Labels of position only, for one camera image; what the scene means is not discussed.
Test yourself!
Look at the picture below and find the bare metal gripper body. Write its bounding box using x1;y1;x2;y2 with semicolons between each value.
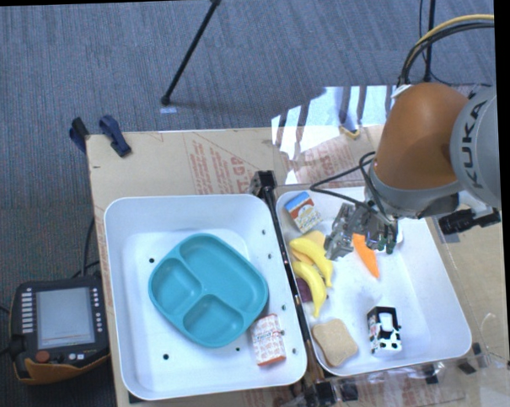
330;199;400;245

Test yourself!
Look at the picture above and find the orange carrot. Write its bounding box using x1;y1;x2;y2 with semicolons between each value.
351;231;382;281

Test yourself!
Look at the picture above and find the yellow banana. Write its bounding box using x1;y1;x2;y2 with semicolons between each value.
291;259;329;321
287;235;336;291

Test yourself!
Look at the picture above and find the blue and white carton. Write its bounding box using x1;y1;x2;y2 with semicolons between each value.
282;190;323;235

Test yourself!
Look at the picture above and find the purple toy food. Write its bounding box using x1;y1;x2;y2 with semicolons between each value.
294;276;315;303

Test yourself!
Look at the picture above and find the white plastic tray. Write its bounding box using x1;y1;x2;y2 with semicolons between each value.
275;181;475;380
102;189;310;404

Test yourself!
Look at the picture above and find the black and white cow carton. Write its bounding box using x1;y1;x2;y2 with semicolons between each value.
365;304;403;357

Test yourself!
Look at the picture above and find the tan bread slice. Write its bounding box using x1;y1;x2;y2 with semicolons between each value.
311;317;361;370

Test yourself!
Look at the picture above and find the orange and white packet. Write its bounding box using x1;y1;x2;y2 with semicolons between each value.
249;313;288;367

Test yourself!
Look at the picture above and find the blue divided plate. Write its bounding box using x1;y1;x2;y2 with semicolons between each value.
145;229;272;352

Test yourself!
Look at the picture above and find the brown cardboard board red print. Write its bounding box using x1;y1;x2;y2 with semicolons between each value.
85;115;510;407

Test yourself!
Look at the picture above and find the black tripod leg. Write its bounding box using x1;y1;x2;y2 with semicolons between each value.
417;0;444;83
156;0;227;107

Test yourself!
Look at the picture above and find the black block with thin wires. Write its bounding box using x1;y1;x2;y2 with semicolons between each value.
248;169;278;199
302;378;337;407

